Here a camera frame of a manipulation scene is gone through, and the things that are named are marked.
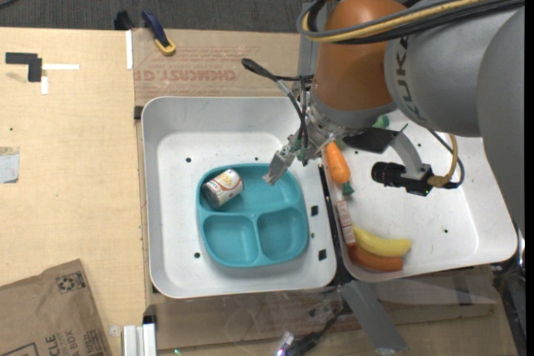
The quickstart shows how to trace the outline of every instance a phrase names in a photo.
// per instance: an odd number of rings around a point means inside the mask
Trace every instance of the teal plate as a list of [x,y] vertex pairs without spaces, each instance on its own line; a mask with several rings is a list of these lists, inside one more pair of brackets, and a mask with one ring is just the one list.
[[[244,190],[213,208],[202,184],[228,168],[243,180]],[[274,186],[262,177],[267,163],[243,163],[212,169],[196,192],[199,230],[210,257],[227,267],[259,267],[298,257],[308,244],[308,218],[300,185],[287,171]]]

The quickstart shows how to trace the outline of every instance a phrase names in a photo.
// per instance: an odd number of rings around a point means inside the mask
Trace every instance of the table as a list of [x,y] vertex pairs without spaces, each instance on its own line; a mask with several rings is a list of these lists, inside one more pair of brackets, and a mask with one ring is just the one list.
[[[290,45],[287,55],[298,51],[295,35],[284,35],[284,44]],[[2,55],[37,53],[44,63],[80,65],[49,71],[49,92],[42,95],[24,66],[0,62],[0,146],[19,147],[21,159],[18,181],[0,184],[0,285],[81,258],[106,331],[140,324],[151,290],[145,285],[139,124],[125,33],[0,28],[0,46]],[[516,353],[500,300],[479,318],[414,318],[399,330],[408,354]],[[120,355],[119,338],[108,339]],[[275,341],[185,348],[181,354],[268,354]],[[359,330],[329,333],[309,353],[315,354],[375,350]]]

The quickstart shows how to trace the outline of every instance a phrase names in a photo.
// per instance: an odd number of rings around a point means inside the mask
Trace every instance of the can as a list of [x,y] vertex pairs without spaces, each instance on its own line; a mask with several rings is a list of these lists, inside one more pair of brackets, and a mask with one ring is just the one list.
[[220,208],[244,189],[243,180],[233,169],[226,169],[202,185],[202,194],[213,208]]

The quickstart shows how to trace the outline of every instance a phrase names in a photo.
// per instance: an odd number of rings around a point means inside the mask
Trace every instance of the white tray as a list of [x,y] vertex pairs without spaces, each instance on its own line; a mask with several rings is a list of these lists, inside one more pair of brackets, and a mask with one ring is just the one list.
[[[436,175],[445,175],[451,166],[450,153],[425,128],[401,112],[388,114],[389,128],[401,130],[415,144],[423,163]],[[440,134],[450,144],[446,134]],[[402,163],[392,148],[382,154],[343,147],[350,166],[354,194],[345,198],[353,223],[385,238],[410,238],[413,246],[404,268],[393,273],[371,273],[354,265],[343,249],[344,262],[352,276],[380,282],[433,273],[452,268],[497,263],[516,251],[517,235],[510,215],[486,160],[480,138],[456,138],[466,177],[458,189],[433,188],[426,196],[408,194],[403,188],[384,187],[372,180],[376,162]],[[331,182],[325,165],[332,202],[342,198],[341,189]],[[453,180],[459,178],[458,169]]]
[[[162,294],[193,298],[312,289],[333,279],[335,250],[315,162],[304,168],[295,161],[290,168],[309,213],[310,241],[298,258],[227,268],[210,259],[198,230],[199,180],[232,163],[269,163],[299,126],[288,98],[155,98],[145,106],[142,124],[150,275]],[[314,216],[312,206],[318,207]],[[323,250],[326,258],[320,259]]]

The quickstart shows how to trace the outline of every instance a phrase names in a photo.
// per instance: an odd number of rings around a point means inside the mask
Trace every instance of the orange carrot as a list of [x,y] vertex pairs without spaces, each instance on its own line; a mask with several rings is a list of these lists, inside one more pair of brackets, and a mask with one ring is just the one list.
[[380,272],[395,272],[402,270],[404,261],[401,257],[380,257],[364,249],[354,246],[348,247],[350,259],[360,266],[378,270]]
[[349,165],[340,148],[334,141],[328,143],[326,146],[326,157],[328,159],[330,176],[336,183],[343,185],[343,196],[352,194],[354,189],[350,186]]

